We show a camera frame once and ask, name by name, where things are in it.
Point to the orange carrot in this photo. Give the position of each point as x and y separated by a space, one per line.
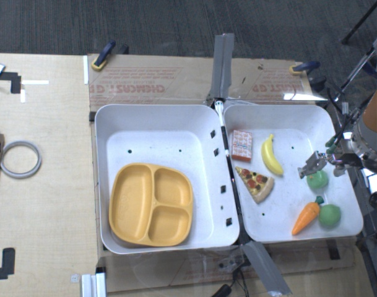
307 216

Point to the white plastic tray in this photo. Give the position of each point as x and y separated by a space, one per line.
287 196
163 135

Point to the orange and white carton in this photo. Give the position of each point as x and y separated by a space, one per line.
241 145

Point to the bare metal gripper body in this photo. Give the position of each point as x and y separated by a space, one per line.
352 160

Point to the green round fruit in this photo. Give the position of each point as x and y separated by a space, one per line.
318 181
330 215

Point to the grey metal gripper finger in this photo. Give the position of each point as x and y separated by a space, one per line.
339 171
312 164

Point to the brown cardboard board red print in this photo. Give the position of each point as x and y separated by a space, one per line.
163 82

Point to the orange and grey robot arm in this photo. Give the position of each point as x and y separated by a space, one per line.
370 119

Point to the thin black and white rod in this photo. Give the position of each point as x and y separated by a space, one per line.
228 156

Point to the yellow banana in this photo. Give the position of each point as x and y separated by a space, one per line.
270 158

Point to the grey tape roll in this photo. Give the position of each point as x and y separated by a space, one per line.
4 169

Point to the yellow divided plate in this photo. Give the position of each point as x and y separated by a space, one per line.
132 203

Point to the pizza slice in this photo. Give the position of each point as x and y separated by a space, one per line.
256 184

